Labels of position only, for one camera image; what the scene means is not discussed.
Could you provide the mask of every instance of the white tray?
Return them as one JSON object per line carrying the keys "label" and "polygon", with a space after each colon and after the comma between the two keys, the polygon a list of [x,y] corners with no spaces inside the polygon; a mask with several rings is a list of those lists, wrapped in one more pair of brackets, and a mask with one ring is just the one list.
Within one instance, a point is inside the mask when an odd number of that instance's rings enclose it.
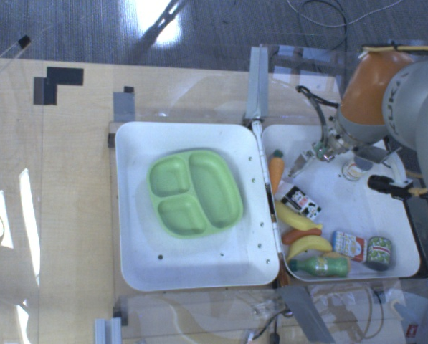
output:
{"label": "white tray", "polygon": [[[279,270],[257,141],[240,125],[127,123],[115,138],[121,271],[143,291],[264,285]],[[158,222],[146,184],[156,159],[210,149],[230,167],[244,204],[231,229],[178,239]]]}
{"label": "white tray", "polygon": [[[263,132],[267,156],[280,149],[289,167],[319,138],[320,126],[271,125]],[[377,272],[362,263],[352,262],[349,280],[410,277],[419,269],[420,258],[403,202],[373,191],[366,184],[371,174],[390,177],[391,172],[386,166],[374,165],[361,180],[348,181],[341,175],[341,168],[352,156],[352,153],[336,156],[330,163],[314,160],[292,183],[322,207],[315,220],[323,224],[322,237],[331,241],[332,233],[339,230],[367,240],[383,236],[392,241],[388,270]],[[280,222],[281,231],[289,228]],[[303,252],[298,259],[307,259],[314,254],[314,251]],[[293,275],[307,282],[336,280],[313,277],[305,272],[294,272]]]}

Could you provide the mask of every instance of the banana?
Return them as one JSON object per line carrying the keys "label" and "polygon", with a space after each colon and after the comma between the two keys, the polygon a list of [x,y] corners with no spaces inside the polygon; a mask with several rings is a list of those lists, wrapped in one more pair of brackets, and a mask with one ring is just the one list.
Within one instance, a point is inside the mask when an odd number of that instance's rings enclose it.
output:
{"label": "banana", "polygon": [[331,243],[320,236],[305,236],[297,239],[290,245],[287,255],[287,263],[307,249],[317,249],[322,252],[330,252],[332,250]]}
{"label": "banana", "polygon": [[312,228],[322,229],[322,224],[316,224],[309,218],[295,213],[281,201],[275,202],[277,217],[284,223],[300,231],[309,231]]}

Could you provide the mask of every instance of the carrot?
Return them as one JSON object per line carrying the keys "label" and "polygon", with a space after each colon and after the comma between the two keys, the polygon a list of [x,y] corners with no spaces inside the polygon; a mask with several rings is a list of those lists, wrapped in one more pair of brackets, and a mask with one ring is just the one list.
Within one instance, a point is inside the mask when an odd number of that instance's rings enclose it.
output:
{"label": "carrot", "polygon": [[299,229],[292,229],[291,231],[282,235],[283,244],[292,244],[297,239],[305,236],[320,236],[322,231],[319,228],[312,228],[307,231],[300,231]]}
{"label": "carrot", "polygon": [[271,181],[271,189],[272,194],[276,194],[277,188],[279,187],[280,179],[282,178],[282,174],[284,173],[284,160],[282,157],[284,156],[282,152],[277,149],[272,154],[273,157],[268,164],[268,171],[270,172],[270,181]]}

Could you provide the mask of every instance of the green plate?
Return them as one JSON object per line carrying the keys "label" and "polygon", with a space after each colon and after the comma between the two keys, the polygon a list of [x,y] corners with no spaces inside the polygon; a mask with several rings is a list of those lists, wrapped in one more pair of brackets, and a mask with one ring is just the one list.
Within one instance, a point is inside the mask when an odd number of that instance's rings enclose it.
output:
{"label": "green plate", "polygon": [[158,159],[147,173],[150,197],[163,228],[179,238],[210,235],[242,217],[239,189],[224,159],[191,150]]}

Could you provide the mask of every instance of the dark floor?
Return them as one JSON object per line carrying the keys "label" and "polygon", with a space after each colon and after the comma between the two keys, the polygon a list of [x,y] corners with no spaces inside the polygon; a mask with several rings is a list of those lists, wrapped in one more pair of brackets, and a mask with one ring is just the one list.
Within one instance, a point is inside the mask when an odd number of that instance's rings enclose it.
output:
{"label": "dark floor", "polygon": [[[339,0],[349,21],[395,1]],[[343,23],[327,4],[302,11]],[[251,46],[330,49],[344,30],[299,21],[286,0],[0,0],[0,53],[25,34],[35,41],[28,58],[248,70]],[[428,42],[428,0],[404,0],[350,24],[347,37],[349,51],[388,39]]]}

